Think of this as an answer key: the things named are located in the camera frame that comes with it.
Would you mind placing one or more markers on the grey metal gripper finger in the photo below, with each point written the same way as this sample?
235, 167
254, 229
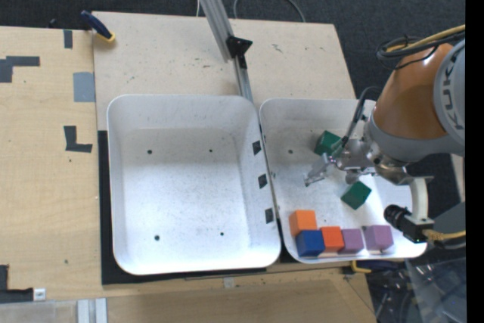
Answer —
317, 170
353, 177

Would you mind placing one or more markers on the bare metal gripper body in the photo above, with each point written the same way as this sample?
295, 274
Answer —
361, 159

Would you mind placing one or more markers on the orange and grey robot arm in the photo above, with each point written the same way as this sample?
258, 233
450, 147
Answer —
412, 102

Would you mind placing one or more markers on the green cube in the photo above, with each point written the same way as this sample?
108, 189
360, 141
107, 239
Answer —
355, 196
326, 143

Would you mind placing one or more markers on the white plastic tray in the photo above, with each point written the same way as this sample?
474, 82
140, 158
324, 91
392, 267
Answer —
189, 193
298, 181

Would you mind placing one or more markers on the orange cube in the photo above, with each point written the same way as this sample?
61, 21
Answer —
332, 237
302, 221

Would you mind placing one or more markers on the purple cube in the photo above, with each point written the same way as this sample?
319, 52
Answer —
353, 240
378, 237

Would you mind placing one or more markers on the blue cube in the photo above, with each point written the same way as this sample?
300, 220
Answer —
309, 243

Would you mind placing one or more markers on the pale wood board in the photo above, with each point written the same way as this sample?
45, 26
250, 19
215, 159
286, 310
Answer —
170, 56

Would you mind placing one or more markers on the black cylinder on white bracket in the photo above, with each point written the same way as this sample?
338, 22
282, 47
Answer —
406, 223

